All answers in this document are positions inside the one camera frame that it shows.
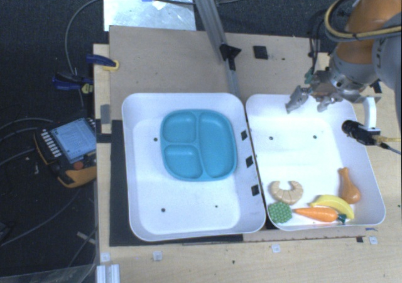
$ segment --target wooden table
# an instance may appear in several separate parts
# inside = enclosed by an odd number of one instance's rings
[[[303,38],[227,34],[227,39],[242,49],[236,67],[243,102],[257,93],[290,94],[311,66],[308,40]],[[254,45],[266,46],[269,59],[253,59]],[[127,50],[119,47],[126,46],[131,47],[131,54],[121,62],[121,71],[94,67],[95,115],[101,120],[102,133],[111,132],[110,120],[120,115],[120,107],[113,105],[118,106],[128,94],[227,91],[224,69],[214,58],[204,32],[115,27],[111,30],[111,49],[109,45],[95,45],[94,52],[109,56],[111,51],[120,56]],[[326,54],[320,55],[322,67],[327,60]],[[132,75],[132,79],[116,87],[113,74]],[[399,136],[393,93],[385,86],[383,92],[378,103],[378,127],[383,135]],[[355,111],[362,121],[363,108],[356,105]],[[401,150],[400,144],[393,146]],[[354,226],[345,233],[260,231],[244,235],[240,243],[110,247],[111,145],[98,143],[99,251],[109,253],[111,263],[120,265],[121,282],[399,282],[401,157],[380,148],[369,147],[367,151],[386,205],[386,219],[370,230]],[[357,242],[357,236],[363,236],[362,243]],[[372,244],[370,236],[378,243]],[[273,252],[273,244],[279,244],[279,253]],[[155,251],[163,253],[162,260],[153,260]]]

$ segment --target plastic tray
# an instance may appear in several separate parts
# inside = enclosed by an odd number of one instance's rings
[[[236,168],[236,143],[229,120],[211,110],[179,110],[161,124],[167,171],[180,180],[222,180]]]
[[[219,181],[182,181],[161,154],[163,119],[177,110],[212,110],[231,123],[236,168]],[[122,105],[129,223],[144,241],[258,231],[266,221],[244,106],[226,93],[133,94]]]
[[[366,148],[341,130],[345,120],[356,120],[352,105],[342,101],[318,113],[317,102],[310,98],[287,114],[288,101],[287,95],[254,95],[246,103],[266,205],[275,202],[269,186],[276,180],[282,189],[291,189],[288,182],[292,180],[303,186],[303,197],[292,208],[308,207],[322,194],[339,196],[338,169],[342,167],[349,168],[362,197],[352,205],[355,218],[345,225],[322,223],[295,213],[288,222],[275,225],[281,230],[306,230],[381,223],[385,206]]]

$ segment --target toy banana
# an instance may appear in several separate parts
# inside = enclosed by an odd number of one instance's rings
[[[311,207],[326,206],[336,209],[341,214],[346,214],[349,219],[354,219],[354,212],[351,206],[342,198],[334,195],[322,195],[316,201],[310,203]]]
[[[279,181],[274,181],[271,184],[271,194],[272,196],[279,201],[282,201],[285,204],[293,205],[302,198],[303,188],[302,185],[297,181],[290,181],[292,186],[291,190],[283,190],[279,188]]]

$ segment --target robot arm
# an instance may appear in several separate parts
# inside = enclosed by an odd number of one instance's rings
[[[365,108],[372,109],[372,104],[368,105],[372,102],[361,92],[381,79],[395,92],[401,129],[401,1],[357,0],[345,32],[331,27],[332,11],[339,1],[331,5],[325,14],[325,27],[329,38],[338,44],[332,52],[330,65],[325,71],[306,74],[305,83],[309,86],[295,89],[286,104],[287,112],[299,108],[309,96],[320,103],[317,108],[320,112],[343,99],[364,103]]]

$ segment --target blue plate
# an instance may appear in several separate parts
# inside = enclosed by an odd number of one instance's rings
[[[232,125],[218,112],[174,111],[163,119],[160,138],[165,168],[177,179],[219,180],[236,169]]]

